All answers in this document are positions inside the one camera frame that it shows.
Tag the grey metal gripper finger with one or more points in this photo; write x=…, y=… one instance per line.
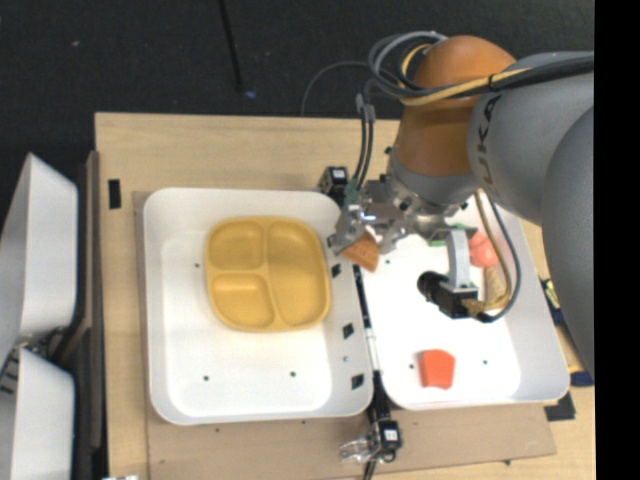
x=339, y=240
x=389, y=241

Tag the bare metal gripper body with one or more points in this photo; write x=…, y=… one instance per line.
x=376, y=211

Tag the orange brown toy bread slice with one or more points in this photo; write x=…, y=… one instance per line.
x=365, y=254

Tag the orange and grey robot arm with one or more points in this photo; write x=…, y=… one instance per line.
x=525, y=148

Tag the yellow divided plate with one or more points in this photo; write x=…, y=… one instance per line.
x=295, y=278

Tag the white plastic tray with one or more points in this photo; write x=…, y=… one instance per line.
x=400, y=323
x=240, y=368

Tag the pink toy ice cream cone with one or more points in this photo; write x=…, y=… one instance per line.
x=482, y=250

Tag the thin black and white rod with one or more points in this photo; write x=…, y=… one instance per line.
x=371, y=340

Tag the orange toy wedge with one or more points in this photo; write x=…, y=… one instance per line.
x=437, y=368

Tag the black cylinder on white bracket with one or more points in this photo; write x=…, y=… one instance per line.
x=452, y=295

